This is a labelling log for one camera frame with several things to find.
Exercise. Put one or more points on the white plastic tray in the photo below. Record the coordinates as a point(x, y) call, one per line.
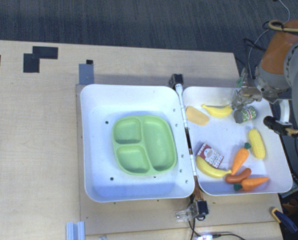
point(226, 136)
point(99, 144)

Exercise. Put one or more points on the brown sausage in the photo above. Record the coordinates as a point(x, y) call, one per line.
point(239, 176)

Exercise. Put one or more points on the green and white can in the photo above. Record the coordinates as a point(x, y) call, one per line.
point(247, 115)

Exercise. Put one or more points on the yellow corn cob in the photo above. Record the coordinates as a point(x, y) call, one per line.
point(257, 144)

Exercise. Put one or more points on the yellow bread slice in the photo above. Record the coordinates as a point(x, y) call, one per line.
point(197, 116)

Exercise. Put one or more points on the yellow banana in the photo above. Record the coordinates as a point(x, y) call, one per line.
point(209, 169)
point(217, 110)

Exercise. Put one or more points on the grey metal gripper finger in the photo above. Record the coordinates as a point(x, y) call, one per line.
point(248, 103)
point(236, 101)

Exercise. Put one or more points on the thin black and white rod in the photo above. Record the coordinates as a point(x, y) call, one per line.
point(181, 101)

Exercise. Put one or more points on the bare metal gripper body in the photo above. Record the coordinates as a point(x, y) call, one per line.
point(250, 92)

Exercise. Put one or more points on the green divided plate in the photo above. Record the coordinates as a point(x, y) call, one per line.
point(154, 144)

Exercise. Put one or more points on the red and white carton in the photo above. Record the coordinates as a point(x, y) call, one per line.
point(211, 155)

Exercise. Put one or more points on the orange carrot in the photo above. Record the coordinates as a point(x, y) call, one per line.
point(240, 159)
point(252, 183)

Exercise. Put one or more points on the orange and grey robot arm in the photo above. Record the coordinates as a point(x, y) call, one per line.
point(276, 56)

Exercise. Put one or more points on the black cylinder on white bracket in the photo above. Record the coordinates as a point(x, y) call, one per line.
point(274, 124)

